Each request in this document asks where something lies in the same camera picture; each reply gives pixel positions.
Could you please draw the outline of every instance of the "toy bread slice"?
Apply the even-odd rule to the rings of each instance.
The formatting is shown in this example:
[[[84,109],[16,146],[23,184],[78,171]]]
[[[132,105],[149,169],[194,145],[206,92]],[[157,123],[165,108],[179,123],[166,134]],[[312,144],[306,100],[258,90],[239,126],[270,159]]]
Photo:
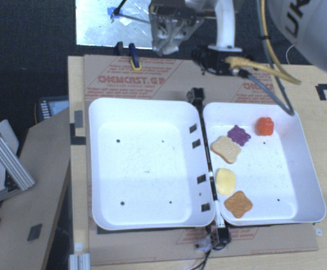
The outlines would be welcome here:
[[[229,164],[234,163],[238,154],[241,152],[240,146],[227,136],[220,136],[220,138],[211,145],[210,149]]]

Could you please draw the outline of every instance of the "wooden table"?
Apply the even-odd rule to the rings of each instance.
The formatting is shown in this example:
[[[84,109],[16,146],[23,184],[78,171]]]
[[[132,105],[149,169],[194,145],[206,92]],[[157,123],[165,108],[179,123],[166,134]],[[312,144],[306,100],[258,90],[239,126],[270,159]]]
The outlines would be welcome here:
[[[69,58],[70,122],[74,122],[75,111],[84,109],[83,58]],[[286,91],[298,113],[317,177],[327,207],[327,90],[326,100],[320,100],[316,86],[327,84],[327,74],[314,66],[285,66],[288,72],[302,81],[301,86],[285,83]],[[75,129],[76,136],[85,136],[84,124]],[[71,148],[71,182],[73,192],[73,227],[75,253],[89,252],[87,221],[86,149]],[[251,255],[208,260],[206,269],[324,269],[327,268],[327,214],[316,228],[322,230],[317,237],[319,250],[312,252]],[[135,263],[92,267],[93,270],[114,269],[190,269],[197,261],[179,260],[170,262]]]

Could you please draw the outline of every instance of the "black lettering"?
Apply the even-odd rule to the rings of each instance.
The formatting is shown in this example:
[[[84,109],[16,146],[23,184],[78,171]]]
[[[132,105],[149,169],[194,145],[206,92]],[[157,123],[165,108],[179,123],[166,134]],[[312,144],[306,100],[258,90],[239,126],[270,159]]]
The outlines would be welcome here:
[[[286,26],[286,30],[294,37],[297,38],[297,33],[298,33],[298,23],[297,20],[295,19],[295,17],[293,17],[291,15],[290,12],[287,13],[287,17],[289,18],[289,20],[292,21],[292,23],[294,24],[294,30],[290,30],[287,26]]]
[[[309,2],[310,0],[296,0],[296,5],[291,3],[289,7],[301,18],[303,13],[299,8],[304,5],[307,5]]]

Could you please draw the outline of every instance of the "white container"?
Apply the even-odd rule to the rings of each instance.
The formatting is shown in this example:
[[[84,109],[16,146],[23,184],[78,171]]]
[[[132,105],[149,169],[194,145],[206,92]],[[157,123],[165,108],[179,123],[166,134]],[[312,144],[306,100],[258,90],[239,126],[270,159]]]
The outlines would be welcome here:
[[[254,131],[260,117],[272,136]],[[222,216],[237,226],[317,222],[325,204],[298,115],[278,106],[210,103],[204,109],[209,144],[238,125],[252,138],[234,164],[214,153],[213,171],[236,175],[253,207],[235,218],[218,195]],[[201,227],[214,218],[200,120],[187,102],[100,98],[89,107],[92,212],[107,230]]]

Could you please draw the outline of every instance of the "white cylinder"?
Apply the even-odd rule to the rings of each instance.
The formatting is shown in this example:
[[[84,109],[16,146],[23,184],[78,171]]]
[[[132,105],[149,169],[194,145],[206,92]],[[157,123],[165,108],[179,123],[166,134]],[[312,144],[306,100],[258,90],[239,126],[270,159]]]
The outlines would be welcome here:
[[[327,0],[267,0],[272,20],[313,65],[327,72]]]

